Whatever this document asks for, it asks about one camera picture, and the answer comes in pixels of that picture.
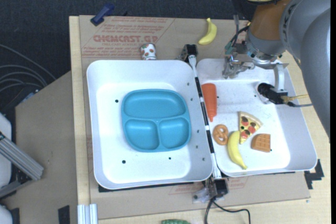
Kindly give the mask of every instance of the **blue plate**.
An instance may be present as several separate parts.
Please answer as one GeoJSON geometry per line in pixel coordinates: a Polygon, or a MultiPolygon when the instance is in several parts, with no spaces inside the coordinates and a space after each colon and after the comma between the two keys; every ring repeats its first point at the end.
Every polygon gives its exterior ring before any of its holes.
{"type": "Polygon", "coordinates": [[[177,150],[191,136],[187,104],[175,91],[129,92],[121,104],[124,134],[130,146],[142,152],[177,150]]]}

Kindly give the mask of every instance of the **white tray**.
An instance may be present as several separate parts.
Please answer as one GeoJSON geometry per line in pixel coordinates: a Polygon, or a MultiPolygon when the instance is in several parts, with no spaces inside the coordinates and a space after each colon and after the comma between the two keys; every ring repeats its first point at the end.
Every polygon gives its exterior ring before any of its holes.
{"type": "Polygon", "coordinates": [[[191,67],[179,60],[98,60],[87,69],[93,167],[107,189],[203,181],[213,169],[201,105],[191,67]],[[141,89],[167,89],[187,103],[191,138],[169,152],[140,152],[122,130],[124,96],[141,89]]]}
{"type": "MultiPolygon", "coordinates": [[[[263,126],[254,135],[271,134],[271,152],[251,149],[253,137],[250,137],[244,144],[239,145],[239,151],[248,166],[243,170],[230,160],[227,146],[218,145],[213,140],[218,168],[230,177],[314,168],[317,155],[301,109],[270,102],[266,104],[258,96],[256,88],[260,83],[275,84],[274,71],[256,67],[240,73],[235,79],[224,79],[223,69],[223,59],[203,59],[197,64],[200,83],[216,85],[217,115],[213,122],[209,121],[211,132],[217,124],[225,124],[230,133],[238,131],[238,111],[245,111],[263,122],[263,126]]],[[[290,96],[295,96],[287,69],[285,89],[290,96]]]]}

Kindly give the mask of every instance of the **banana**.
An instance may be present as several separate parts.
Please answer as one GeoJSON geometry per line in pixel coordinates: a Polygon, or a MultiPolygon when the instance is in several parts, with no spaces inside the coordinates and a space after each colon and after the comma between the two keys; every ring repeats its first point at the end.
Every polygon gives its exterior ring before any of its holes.
{"type": "Polygon", "coordinates": [[[229,140],[227,142],[227,148],[229,151],[230,159],[235,164],[240,165],[244,170],[246,170],[247,166],[245,165],[243,158],[241,157],[241,154],[238,149],[239,137],[240,137],[240,131],[233,132],[229,136],[229,140]]]}
{"type": "Polygon", "coordinates": [[[206,20],[208,22],[208,31],[199,41],[200,45],[208,45],[210,44],[217,35],[217,26],[211,22],[210,18],[206,20]]]}

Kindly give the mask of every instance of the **cardboard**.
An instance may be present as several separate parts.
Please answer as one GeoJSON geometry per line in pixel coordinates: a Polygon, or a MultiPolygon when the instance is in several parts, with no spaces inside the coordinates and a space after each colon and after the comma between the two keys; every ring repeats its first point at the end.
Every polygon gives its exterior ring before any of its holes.
{"type": "MultiPolygon", "coordinates": [[[[205,19],[106,17],[95,26],[93,16],[79,16],[80,47],[83,75],[83,97],[89,167],[90,202],[97,204],[99,219],[157,214],[206,208],[193,203],[193,195],[203,188],[201,182],[186,185],[157,186],[100,192],[94,178],[92,139],[86,69],[99,59],[141,59],[140,47],[155,43],[157,59],[176,59],[185,44],[197,44],[206,33],[205,19]]],[[[220,58],[224,47],[235,34],[232,20],[212,20],[217,37],[210,45],[197,45],[197,60],[220,58]]],[[[244,39],[244,33],[238,42],[244,39]]],[[[229,194],[220,202],[223,206],[261,202],[305,199],[310,197],[303,172],[227,178],[229,194]]]]}

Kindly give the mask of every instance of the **donut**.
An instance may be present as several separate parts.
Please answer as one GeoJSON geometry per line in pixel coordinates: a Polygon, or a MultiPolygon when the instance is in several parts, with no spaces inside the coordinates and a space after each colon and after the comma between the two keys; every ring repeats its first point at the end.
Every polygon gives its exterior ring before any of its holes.
{"type": "Polygon", "coordinates": [[[217,144],[225,146],[228,141],[229,131],[227,127],[223,124],[215,126],[212,136],[217,144]]]}

